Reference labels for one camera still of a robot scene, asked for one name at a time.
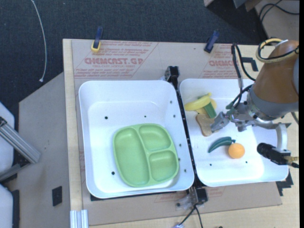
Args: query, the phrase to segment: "toy orange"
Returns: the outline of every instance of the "toy orange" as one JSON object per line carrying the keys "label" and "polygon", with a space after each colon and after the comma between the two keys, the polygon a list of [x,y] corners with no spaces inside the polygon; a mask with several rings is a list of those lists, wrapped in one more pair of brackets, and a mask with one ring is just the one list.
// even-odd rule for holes
{"label": "toy orange", "polygon": [[228,153],[231,158],[239,159],[245,154],[245,148],[240,143],[232,143],[228,148]]}

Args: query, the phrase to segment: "green pepper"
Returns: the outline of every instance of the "green pepper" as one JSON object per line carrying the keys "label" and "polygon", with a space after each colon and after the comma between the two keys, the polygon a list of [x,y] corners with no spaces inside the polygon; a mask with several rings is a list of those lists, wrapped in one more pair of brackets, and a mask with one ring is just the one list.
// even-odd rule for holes
{"label": "green pepper", "polygon": [[214,151],[216,148],[220,146],[225,146],[225,145],[231,145],[232,143],[235,143],[236,141],[234,139],[231,139],[231,137],[222,137],[216,140],[208,149],[208,153]]}

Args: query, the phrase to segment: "black cable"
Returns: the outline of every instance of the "black cable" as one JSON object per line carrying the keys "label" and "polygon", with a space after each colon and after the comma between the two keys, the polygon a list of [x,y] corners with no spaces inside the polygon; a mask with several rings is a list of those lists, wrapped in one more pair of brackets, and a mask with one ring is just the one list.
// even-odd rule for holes
{"label": "black cable", "polygon": [[291,14],[291,15],[300,15],[300,13],[290,12],[290,11],[287,11],[287,10],[283,9],[282,7],[278,6],[278,3],[281,2],[281,1],[282,1],[282,0],[278,1],[277,3],[267,3],[267,4],[265,4],[265,5],[262,7],[262,9],[261,9],[261,11],[260,11],[260,17],[261,17],[261,15],[262,15],[262,12],[263,12],[264,8],[266,8],[267,6],[270,6],[270,5],[271,5],[271,7],[264,13],[263,17],[260,18],[261,23],[263,22],[263,20],[264,20],[264,18],[265,18],[265,15],[266,15],[273,7],[276,7],[276,8],[278,8],[278,9],[280,9],[281,11],[283,11],[283,12],[285,12],[285,13],[288,13],[288,14]]}
{"label": "black cable", "polygon": [[194,208],[196,209],[196,211],[197,211],[197,213],[198,213],[198,216],[199,216],[199,219],[200,219],[200,220],[199,220],[200,227],[201,227],[201,228],[204,228],[204,227],[203,227],[203,223],[201,222],[201,218],[200,218],[200,213],[199,213],[198,207],[196,207],[196,205],[195,205]]}
{"label": "black cable", "polygon": [[[242,76],[241,76],[241,73],[239,71],[238,64],[237,64],[235,45],[236,44],[232,44],[232,46],[231,46],[232,61],[233,61],[234,68],[235,68],[235,70],[237,72],[238,79],[242,80]],[[239,90],[240,90],[240,93],[238,94],[238,102],[233,106],[235,109],[237,108],[237,106],[241,102],[241,95],[242,95],[241,92],[243,91],[243,88],[242,88],[241,85],[239,85]]]}
{"label": "black cable", "polygon": [[299,125],[299,119],[296,117],[294,112],[291,112],[291,115],[293,116],[295,122]]}
{"label": "black cable", "polygon": [[242,90],[242,92],[240,92],[237,97],[235,97],[235,99],[232,101],[232,103],[235,103],[237,101],[237,99],[240,98],[240,95],[242,95],[244,92],[248,91],[251,88],[252,85],[247,86],[245,89]]}
{"label": "black cable", "polygon": [[262,21],[264,20],[265,15],[266,15],[273,7],[275,7],[275,6],[278,7],[277,4],[280,3],[281,1],[282,1],[282,0],[279,0],[278,2],[276,2],[275,4],[273,4],[273,5],[265,12],[265,14],[263,15],[263,18],[262,18],[262,20],[261,20],[262,11],[264,10],[265,7],[269,6],[270,4],[266,4],[266,5],[264,5],[264,6],[262,7],[262,9],[261,9],[261,11],[260,11],[260,13],[259,13],[259,20],[260,20],[260,23],[257,23],[257,24],[259,25],[259,26],[257,27],[257,29],[258,29],[258,33],[259,33],[261,39],[263,39],[263,38],[262,38],[262,36],[261,36],[260,31],[261,31],[261,30],[264,31]]}
{"label": "black cable", "polygon": [[273,59],[278,59],[278,58],[286,57],[286,56],[288,56],[288,55],[291,54],[291,53],[299,54],[299,51],[298,51],[298,50],[299,50],[299,45],[298,45],[294,50],[291,50],[291,51],[289,51],[289,52],[286,52],[286,53],[284,53],[284,54],[282,54],[282,55],[278,55],[278,56],[275,56],[275,57],[264,58],[264,57],[261,56],[261,51],[262,51],[262,49],[264,48],[264,46],[266,46],[266,45],[268,45],[268,44],[270,44],[270,43],[279,43],[279,42],[282,41],[282,40],[278,40],[278,41],[271,41],[271,42],[268,42],[268,41],[270,41],[270,40],[271,40],[271,39],[262,41],[262,42],[259,44],[259,46],[258,46],[258,48],[257,48],[257,55],[260,57],[260,59],[270,61],[270,60],[273,60]]}
{"label": "black cable", "polygon": [[300,168],[300,167],[299,167],[299,164],[294,163],[294,162],[291,163],[291,166],[292,166],[292,167],[295,167],[295,168]]}
{"label": "black cable", "polygon": [[243,58],[242,58],[242,55],[241,55],[241,51],[240,51],[239,48],[238,48],[238,45],[236,44],[235,47],[237,48],[238,57],[239,57],[239,60],[240,60],[240,63],[241,63],[241,66],[242,66],[242,69],[243,69],[244,73],[245,73],[246,76],[247,76],[248,78],[250,78],[252,81],[255,81],[256,79],[253,78],[253,77],[251,77],[251,76],[249,75],[249,73],[246,71],[245,67],[244,67]]}
{"label": "black cable", "polygon": [[196,207],[196,204],[194,205],[194,207],[193,207],[193,209],[190,211],[190,213],[185,217],[185,219],[183,219],[183,221],[182,221],[180,224],[178,224],[179,226],[180,226],[182,223],[184,223],[184,222],[189,218],[189,216],[194,212],[195,207]]}
{"label": "black cable", "polygon": [[198,213],[198,216],[199,216],[199,222],[200,222],[200,226],[201,226],[201,228],[203,228],[203,223],[202,223],[202,221],[201,221],[201,218],[200,218],[200,213],[199,213],[199,210],[198,210],[198,208],[196,207],[196,204],[195,205],[193,205],[193,209],[189,212],[189,214],[183,219],[183,221],[181,222],[181,223],[179,223],[178,224],[178,226],[180,226],[182,223],[184,223],[188,218],[189,218],[189,216],[194,212],[194,210],[196,210],[197,211],[197,213]]}

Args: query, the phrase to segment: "white sink basin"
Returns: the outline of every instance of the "white sink basin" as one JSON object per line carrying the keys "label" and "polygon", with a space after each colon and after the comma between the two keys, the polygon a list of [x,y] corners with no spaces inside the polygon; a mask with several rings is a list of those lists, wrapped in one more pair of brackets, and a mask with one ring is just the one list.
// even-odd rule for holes
{"label": "white sink basin", "polygon": [[13,196],[0,185],[0,227],[11,228],[13,224]]}
{"label": "white sink basin", "polygon": [[[194,181],[181,112],[174,87],[161,80],[88,81],[79,88],[85,152],[85,176],[90,193],[106,199],[188,189]],[[112,138],[123,127],[159,124],[170,134],[179,158],[177,175],[147,187],[127,185],[115,164]]]}
{"label": "white sink basin", "polygon": [[[252,84],[244,80],[244,87]],[[228,105],[239,93],[236,79],[186,79],[180,84],[180,94],[184,104],[197,99],[198,96],[212,93],[211,98],[217,103],[216,113],[226,112]],[[261,127],[247,127],[238,132],[234,123],[204,137],[195,117],[195,111],[186,111],[187,125],[193,150],[198,178],[207,186],[218,187],[245,183],[281,181],[288,175],[287,165],[277,165],[257,152],[261,142],[277,146],[276,130]],[[223,146],[208,153],[208,148],[221,137],[229,136],[245,147],[245,155],[232,159]]]}

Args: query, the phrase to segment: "black clamp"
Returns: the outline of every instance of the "black clamp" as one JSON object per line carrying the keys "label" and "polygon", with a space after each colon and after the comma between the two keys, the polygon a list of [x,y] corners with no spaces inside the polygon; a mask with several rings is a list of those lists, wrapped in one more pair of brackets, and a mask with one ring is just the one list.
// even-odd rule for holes
{"label": "black clamp", "polygon": [[215,30],[212,34],[212,36],[208,39],[207,45],[204,48],[204,51],[210,53],[211,50],[213,49],[214,43],[217,41],[219,38],[219,33]]}

